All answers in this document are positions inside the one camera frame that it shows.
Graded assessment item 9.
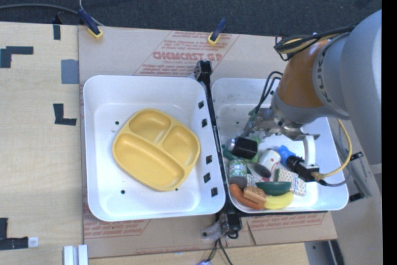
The black can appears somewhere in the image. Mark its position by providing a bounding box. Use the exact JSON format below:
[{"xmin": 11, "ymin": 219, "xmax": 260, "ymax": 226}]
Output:
[{"xmin": 228, "ymin": 136, "xmax": 259, "ymax": 160}]

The yellow banana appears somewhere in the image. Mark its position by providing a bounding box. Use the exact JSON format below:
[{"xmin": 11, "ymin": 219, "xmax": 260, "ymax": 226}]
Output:
[{"xmin": 263, "ymin": 191, "xmax": 295, "ymax": 211}]

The brown cardboard board red print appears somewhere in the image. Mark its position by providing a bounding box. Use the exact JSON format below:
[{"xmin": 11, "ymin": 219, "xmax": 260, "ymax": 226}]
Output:
[{"xmin": 77, "ymin": 24, "xmax": 339, "ymax": 259}]

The blue bottle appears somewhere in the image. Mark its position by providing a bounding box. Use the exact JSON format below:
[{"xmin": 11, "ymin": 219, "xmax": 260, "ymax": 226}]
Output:
[{"xmin": 277, "ymin": 145, "xmax": 295, "ymax": 170}]

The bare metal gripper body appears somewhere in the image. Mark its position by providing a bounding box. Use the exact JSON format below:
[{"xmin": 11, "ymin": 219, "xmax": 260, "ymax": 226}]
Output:
[{"xmin": 244, "ymin": 107, "xmax": 321, "ymax": 142}]

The white plastic tray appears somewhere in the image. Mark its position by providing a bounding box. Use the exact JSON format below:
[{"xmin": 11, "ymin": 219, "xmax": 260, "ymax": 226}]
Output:
[
  {"xmin": 210, "ymin": 77, "xmax": 350, "ymax": 215},
  {"xmin": 83, "ymin": 74, "xmax": 226, "ymax": 223}
]

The black block with thin wires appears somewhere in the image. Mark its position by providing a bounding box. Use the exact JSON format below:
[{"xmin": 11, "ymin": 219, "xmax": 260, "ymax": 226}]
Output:
[
  {"xmin": 193, "ymin": 60, "xmax": 214, "ymax": 83},
  {"xmin": 216, "ymin": 211, "xmax": 243, "ymax": 239}
]

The thin black rod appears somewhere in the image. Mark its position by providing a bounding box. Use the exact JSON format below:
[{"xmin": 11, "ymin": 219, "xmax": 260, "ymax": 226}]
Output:
[{"xmin": 201, "ymin": 77, "xmax": 233, "ymax": 215}]

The white packet with red pattern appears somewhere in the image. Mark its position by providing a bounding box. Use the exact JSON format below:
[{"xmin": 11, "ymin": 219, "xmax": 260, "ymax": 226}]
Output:
[{"xmin": 277, "ymin": 168, "xmax": 308, "ymax": 197}]

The white can with red print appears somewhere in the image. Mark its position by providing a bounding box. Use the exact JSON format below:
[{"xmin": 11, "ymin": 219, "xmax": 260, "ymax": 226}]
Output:
[{"xmin": 257, "ymin": 148, "xmax": 282, "ymax": 175}]

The white can with green print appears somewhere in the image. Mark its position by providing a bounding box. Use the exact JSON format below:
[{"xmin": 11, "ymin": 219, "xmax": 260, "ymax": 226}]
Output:
[{"xmin": 228, "ymin": 158, "xmax": 249, "ymax": 186}]

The yellow divided plate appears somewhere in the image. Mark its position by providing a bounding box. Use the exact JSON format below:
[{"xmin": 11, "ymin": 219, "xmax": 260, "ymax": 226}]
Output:
[{"xmin": 111, "ymin": 107, "xmax": 202, "ymax": 192}]

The black cylinder on white bracket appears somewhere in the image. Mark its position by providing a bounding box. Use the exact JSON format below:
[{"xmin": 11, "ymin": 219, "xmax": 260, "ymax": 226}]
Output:
[{"xmin": 285, "ymin": 135, "xmax": 321, "ymax": 183}]

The tan biscuit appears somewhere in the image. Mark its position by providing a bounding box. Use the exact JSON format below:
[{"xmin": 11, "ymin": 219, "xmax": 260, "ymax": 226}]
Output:
[{"xmin": 243, "ymin": 186, "xmax": 267, "ymax": 204}]

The green bowl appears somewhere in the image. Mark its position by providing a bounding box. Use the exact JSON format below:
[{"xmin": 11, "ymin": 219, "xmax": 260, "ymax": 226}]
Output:
[{"xmin": 255, "ymin": 181, "xmax": 293, "ymax": 197}]

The orange sausage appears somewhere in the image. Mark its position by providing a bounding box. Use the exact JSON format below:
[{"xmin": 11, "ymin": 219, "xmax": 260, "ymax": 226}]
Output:
[{"xmin": 229, "ymin": 183, "xmax": 265, "ymax": 211}]

